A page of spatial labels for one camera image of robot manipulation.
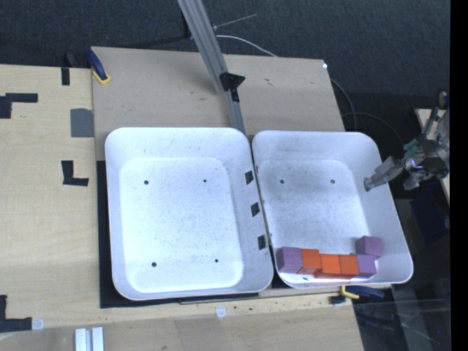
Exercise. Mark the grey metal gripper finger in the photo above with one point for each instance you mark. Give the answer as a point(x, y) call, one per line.
point(412, 182)
point(382, 174)

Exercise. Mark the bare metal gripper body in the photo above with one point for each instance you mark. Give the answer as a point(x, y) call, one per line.
point(433, 159)

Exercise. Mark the purple cube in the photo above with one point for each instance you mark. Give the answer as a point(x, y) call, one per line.
point(370, 245)
point(289, 259)
point(366, 265)

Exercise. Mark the white plastic tray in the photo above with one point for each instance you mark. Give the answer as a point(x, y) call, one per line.
point(311, 203)
point(179, 214)

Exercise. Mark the orange cube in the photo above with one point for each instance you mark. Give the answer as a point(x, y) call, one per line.
point(331, 264)
point(311, 259)
point(349, 265)

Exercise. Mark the pale wood board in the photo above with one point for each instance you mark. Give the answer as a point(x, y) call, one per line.
point(164, 90)

